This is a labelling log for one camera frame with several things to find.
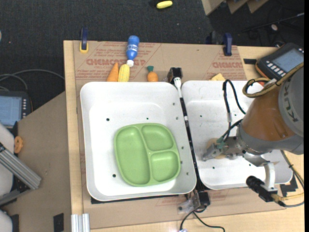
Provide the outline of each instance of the screen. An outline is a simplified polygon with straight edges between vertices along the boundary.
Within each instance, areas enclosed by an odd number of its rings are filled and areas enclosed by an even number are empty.
[[[21,119],[21,97],[0,96],[0,122],[12,127]]]
[[[292,49],[283,54],[282,56],[275,58],[272,62],[288,73],[291,69],[293,69],[303,61],[304,54],[297,51],[296,49]]]

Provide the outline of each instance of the toy carrot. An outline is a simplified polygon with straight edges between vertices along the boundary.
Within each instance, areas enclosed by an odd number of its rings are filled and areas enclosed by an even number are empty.
[[[114,66],[111,69],[111,72],[109,73],[106,82],[118,82],[118,63],[115,62]]]
[[[147,74],[147,81],[148,82],[158,82],[158,74],[154,72],[154,67],[153,66],[148,66],[148,74]]]

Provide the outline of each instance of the orange object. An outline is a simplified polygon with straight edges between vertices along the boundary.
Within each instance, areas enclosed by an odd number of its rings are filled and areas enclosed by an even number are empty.
[[[279,141],[295,135],[284,122],[279,109],[279,87],[256,97],[242,120],[243,130],[251,137],[264,141]]]
[[[107,82],[118,82],[118,74],[119,74],[118,63],[116,62],[114,66],[112,67],[111,72],[108,75],[106,81]]]
[[[147,74],[147,81],[148,82],[158,82],[158,74],[154,72],[154,67],[153,66],[148,66],[148,74]]]
[[[23,147],[23,139],[20,136],[14,138],[14,153],[18,154]]]

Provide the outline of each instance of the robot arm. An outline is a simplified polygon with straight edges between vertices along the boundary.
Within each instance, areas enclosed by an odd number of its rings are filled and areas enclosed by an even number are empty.
[[[224,154],[231,159],[243,155],[252,162],[258,159],[254,156],[275,149],[304,153],[304,68],[282,85],[273,86],[271,91],[254,99],[238,124],[236,137],[212,144],[203,160]]]
[[[244,87],[245,94],[249,84]],[[228,135],[225,133],[216,143],[211,144],[202,159],[206,161],[225,156],[233,160],[237,156],[243,156],[255,166],[265,167],[265,182],[249,176],[246,184],[266,202],[275,201],[288,207],[282,202],[282,197],[277,195],[275,188],[276,163],[266,161],[262,155],[272,150],[289,151],[298,155],[304,153],[303,64],[279,85],[278,82],[271,85],[269,90],[266,85],[258,96],[251,95],[255,99],[246,115],[233,125],[238,127],[236,136],[225,137]],[[298,174],[296,177],[304,187],[304,181]]]

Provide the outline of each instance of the black connector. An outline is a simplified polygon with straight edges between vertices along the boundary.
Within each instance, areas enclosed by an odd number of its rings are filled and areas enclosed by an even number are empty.
[[[211,204],[211,201],[209,199],[209,195],[205,191],[201,191],[198,193],[199,202],[202,206],[207,207]]]
[[[175,77],[179,77],[180,79],[182,79],[183,77],[183,71],[180,67],[172,67],[170,68],[169,72],[168,72],[168,82],[170,84],[174,84],[174,78]]]
[[[249,176],[246,180],[247,186],[255,191],[259,197],[264,200],[265,202],[273,202],[274,199],[271,197],[272,194],[277,194],[277,191],[267,191],[261,185],[265,183],[260,179],[256,178],[255,176]]]

